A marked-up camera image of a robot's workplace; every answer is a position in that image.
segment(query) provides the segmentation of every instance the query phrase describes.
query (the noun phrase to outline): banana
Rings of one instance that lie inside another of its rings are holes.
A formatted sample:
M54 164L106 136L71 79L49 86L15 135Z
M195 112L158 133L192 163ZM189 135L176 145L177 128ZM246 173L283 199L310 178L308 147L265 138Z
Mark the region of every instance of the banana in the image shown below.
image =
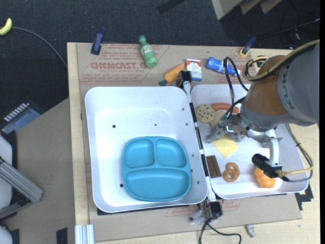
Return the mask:
M7 32L9 32L11 30L11 27L12 27L12 21L11 21L11 18L8 18L5 26L3 26L0 29L0 35L5 35Z

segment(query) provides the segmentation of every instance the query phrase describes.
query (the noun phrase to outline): gray carpet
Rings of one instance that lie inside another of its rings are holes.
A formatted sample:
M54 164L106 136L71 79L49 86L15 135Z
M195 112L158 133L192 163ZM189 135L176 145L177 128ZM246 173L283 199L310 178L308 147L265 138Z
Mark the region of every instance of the gray carpet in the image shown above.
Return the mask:
M98 27L104 41L151 44L244 46L251 35L277 32L320 17L320 0L284 0L268 14L259 6L243 15L234 8L218 21L211 0L0 0L0 26L11 17L45 38L67 60L67 42L94 42ZM319 23L308 30L271 36L253 47L297 46L319 38ZM68 97L67 70L36 36L13 29L0 36L0 114L26 99L48 110Z

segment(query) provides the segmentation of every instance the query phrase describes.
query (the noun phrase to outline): brown pretzel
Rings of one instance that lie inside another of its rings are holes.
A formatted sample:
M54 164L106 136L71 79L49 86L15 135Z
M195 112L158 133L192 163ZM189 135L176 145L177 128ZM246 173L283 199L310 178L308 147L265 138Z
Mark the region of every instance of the brown pretzel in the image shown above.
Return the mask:
M227 182L236 181L240 174L238 165L235 163L227 163L225 166L225 171L222 174L222 177Z

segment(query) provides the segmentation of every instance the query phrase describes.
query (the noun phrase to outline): wooden table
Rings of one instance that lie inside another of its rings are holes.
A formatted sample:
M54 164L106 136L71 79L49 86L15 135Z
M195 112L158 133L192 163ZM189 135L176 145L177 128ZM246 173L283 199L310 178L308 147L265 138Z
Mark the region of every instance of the wooden table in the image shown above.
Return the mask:
M72 156L73 156L73 178L75 197L75 222L76 225L86 226L90 224L88 210L88 196L86 186L86 168L84 159L83 128L80 118L81 96L78 70L78 43L68 43L68 67L69 67L69 98L72 133ZM173 54L172 61L177 57L183 59L184 50L216 50L221 55L225 48L218 47L191 47L191 46L170 46L179 50L179 54ZM287 54L287 50L251 49L251 56L258 55L273 56ZM242 243L320 243L320 196L319 196L319 128L317 125L310 127L293 126L292 130L298 140L302 142L305 150L314 160L314 175L310 181L313 192L311 202L303 203L302 219L293 221L281 221L255 225L255 237L250 237L243 226L220 229L223 233L239 233L242 236ZM120 231L128 231L127 228L120 228ZM138 237L131 239L117 239L101 243L198 243L199 231L183 233L164 234L157 236ZM203 243L238 243L237 236L221 236L212 230L206 230L203 236Z

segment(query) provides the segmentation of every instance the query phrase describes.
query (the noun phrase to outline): blue divided plate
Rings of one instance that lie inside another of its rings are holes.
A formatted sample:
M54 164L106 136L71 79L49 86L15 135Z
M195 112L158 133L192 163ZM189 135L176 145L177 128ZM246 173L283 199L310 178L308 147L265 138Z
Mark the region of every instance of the blue divided plate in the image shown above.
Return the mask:
M169 137L130 140L123 149L122 174L127 192L142 201L173 201L191 187L185 148Z

